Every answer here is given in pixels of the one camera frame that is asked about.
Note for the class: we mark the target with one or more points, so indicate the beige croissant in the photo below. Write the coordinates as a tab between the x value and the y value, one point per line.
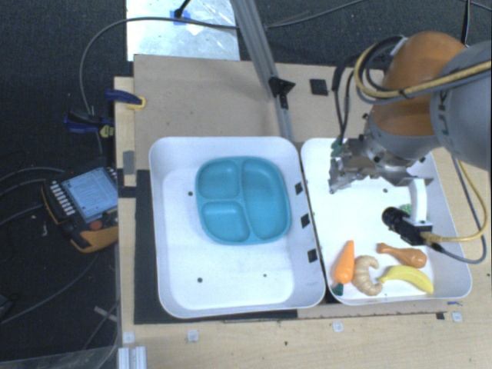
364	277

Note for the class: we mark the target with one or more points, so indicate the brown chicken drumstick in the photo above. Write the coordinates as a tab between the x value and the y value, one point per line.
411	257

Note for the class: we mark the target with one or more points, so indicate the black cylinder on white bracket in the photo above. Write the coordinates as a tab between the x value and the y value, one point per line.
401	223

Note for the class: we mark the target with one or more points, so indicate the yellow banana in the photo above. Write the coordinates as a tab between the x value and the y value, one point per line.
409	277

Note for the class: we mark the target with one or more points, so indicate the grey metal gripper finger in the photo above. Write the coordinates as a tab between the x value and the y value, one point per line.
333	175
346	183

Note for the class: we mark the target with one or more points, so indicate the orange carrot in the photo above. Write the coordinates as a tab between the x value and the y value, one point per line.
344	265

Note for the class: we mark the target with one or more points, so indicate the green broccoli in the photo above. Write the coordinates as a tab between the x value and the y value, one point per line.
406	208

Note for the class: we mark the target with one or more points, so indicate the blue divided plate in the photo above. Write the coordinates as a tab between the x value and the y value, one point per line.
243	200

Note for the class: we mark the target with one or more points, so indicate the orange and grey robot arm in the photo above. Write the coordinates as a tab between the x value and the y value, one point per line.
419	71

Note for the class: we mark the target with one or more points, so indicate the white plastic tray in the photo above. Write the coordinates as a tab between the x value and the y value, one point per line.
230	275
357	213

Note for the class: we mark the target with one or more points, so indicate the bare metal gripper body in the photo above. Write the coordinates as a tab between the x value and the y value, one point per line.
363	163

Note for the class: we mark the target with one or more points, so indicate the brown cardboard board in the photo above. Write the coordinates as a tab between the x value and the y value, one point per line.
207	102

